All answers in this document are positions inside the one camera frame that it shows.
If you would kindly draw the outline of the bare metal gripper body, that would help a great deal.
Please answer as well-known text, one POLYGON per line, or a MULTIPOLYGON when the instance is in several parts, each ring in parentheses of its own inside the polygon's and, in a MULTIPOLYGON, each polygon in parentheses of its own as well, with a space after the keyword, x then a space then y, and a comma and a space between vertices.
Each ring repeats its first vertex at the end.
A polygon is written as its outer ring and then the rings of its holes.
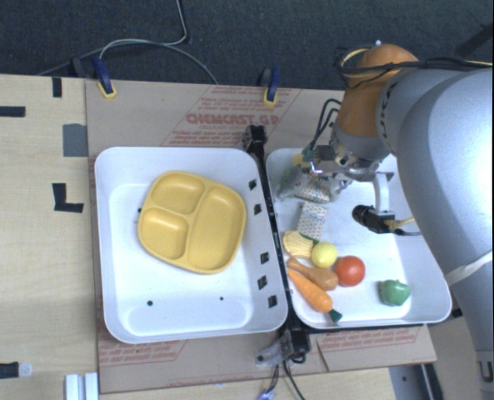
POLYGON ((311 173, 322 178, 346 178, 352 181, 371 181, 382 160, 367 160, 337 145, 315 146, 312 153, 311 173))

